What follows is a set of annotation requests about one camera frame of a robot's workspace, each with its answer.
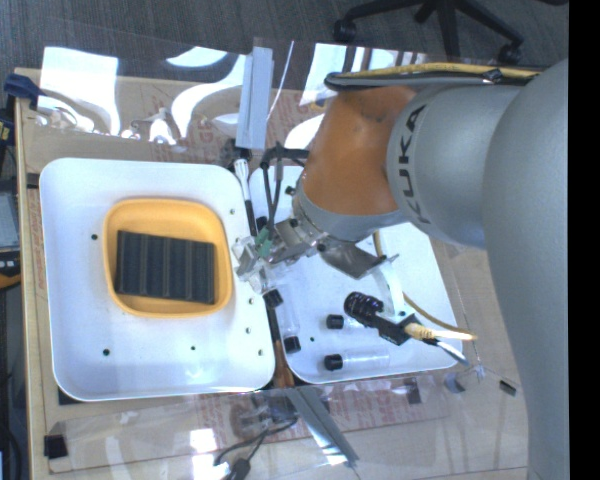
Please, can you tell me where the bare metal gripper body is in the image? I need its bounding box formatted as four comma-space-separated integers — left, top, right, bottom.
260, 216, 399, 280

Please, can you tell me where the white plastic tray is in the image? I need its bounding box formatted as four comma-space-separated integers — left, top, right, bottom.
38, 156, 277, 403
247, 165, 465, 385

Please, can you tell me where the black ribbed rectangular block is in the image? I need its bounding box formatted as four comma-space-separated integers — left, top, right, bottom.
114, 229, 217, 306

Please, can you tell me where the thin black and white rod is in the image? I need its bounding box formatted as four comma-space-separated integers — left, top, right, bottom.
233, 156, 296, 390

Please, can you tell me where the yellow rounded square bowl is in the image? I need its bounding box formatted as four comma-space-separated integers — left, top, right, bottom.
102, 197, 235, 319

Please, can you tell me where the brown cardboard board red print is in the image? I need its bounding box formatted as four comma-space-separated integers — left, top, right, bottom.
15, 73, 530, 473

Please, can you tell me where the black cylinder on white bracket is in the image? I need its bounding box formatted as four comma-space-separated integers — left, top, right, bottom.
343, 260, 415, 348

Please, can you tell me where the black block with thin wires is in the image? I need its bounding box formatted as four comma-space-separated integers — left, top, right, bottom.
265, 392, 299, 422
221, 139, 254, 168

